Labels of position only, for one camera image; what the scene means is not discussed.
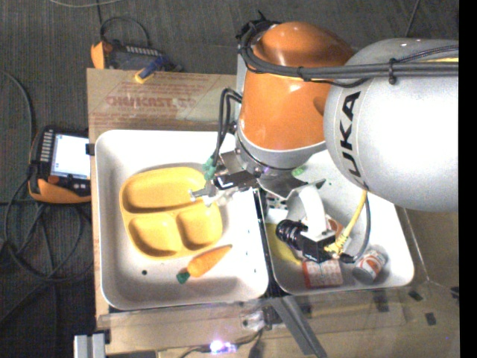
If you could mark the black cylinder on white bracket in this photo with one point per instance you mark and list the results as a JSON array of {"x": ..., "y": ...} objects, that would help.
[{"x": 311, "y": 215}]

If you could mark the white plastic tray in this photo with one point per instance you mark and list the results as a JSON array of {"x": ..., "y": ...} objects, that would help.
[
  {"x": 385, "y": 233},
  {"x": 156, "y": 285}
]

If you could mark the orange and white can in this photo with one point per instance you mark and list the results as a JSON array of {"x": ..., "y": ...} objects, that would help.
[{"x": 370, "y": 266}]

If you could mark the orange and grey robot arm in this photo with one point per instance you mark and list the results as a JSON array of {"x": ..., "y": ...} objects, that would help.
[{"x": 283, "y": 118}]

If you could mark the orange carrot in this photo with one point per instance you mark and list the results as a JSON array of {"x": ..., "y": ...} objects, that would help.
[{"x": 208, "y": 261}]

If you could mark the orange and white carton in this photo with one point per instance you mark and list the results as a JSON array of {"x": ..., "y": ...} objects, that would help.
[{"x": 322, "y": 274}]

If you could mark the yellow divided plate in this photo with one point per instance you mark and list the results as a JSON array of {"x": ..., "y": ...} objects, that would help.
[{"x": 160, "y": 188}]

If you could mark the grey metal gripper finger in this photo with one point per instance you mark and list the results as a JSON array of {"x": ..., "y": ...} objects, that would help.
[
  {"x": 215, "y": 200},
  {"x": 203, "y": 191}
]

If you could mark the brown cardboard board red print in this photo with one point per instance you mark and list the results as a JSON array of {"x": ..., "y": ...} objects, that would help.
[{"x": 149, "y": 99}]

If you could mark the thin black rod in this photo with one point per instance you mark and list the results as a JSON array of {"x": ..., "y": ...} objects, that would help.
[{"x": 265, "y": 244}]

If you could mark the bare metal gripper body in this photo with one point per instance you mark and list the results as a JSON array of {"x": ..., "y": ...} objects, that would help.
[{"x": 238, "y": 174}]

